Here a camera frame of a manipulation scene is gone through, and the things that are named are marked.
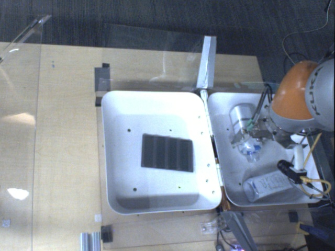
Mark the black cylinder on white bracket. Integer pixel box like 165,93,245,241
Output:
277,144,309,185

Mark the small clear bottle blue cap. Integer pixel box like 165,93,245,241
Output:
239,138,263,163

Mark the white plastic tray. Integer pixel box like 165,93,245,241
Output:
207,92,326,208
100,89,223,216

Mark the large clear bottle white label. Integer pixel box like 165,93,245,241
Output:
242,169,296,203

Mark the black ribbed rectangular pad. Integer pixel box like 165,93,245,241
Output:
141,133,195,173

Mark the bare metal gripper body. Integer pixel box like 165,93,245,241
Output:
249,117,289,142

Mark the silver can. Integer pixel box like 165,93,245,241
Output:
229,102,256,136

